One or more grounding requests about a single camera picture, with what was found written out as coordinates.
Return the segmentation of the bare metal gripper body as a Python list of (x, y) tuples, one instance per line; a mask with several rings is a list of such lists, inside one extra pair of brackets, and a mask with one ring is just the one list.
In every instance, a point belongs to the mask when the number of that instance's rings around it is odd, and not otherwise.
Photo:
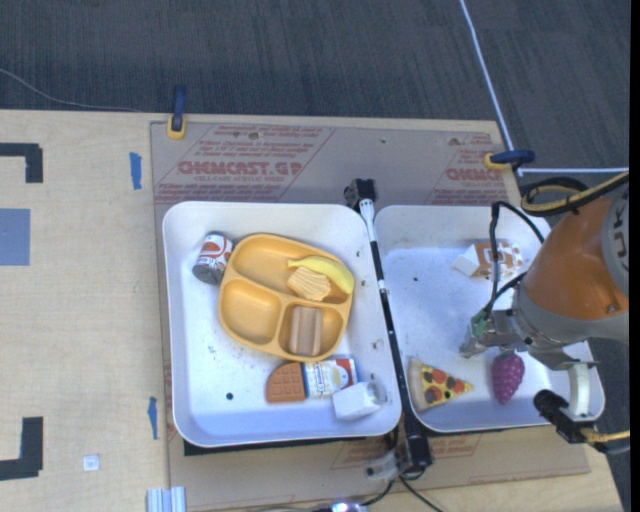
[(502, 351), (522, 352), (526, 349), (524, 335), (512, 309), (494, 310), (486, 313), (480, 310), (467, 327), (467, 339), (480, 340), (487, 349), (497, 347)]

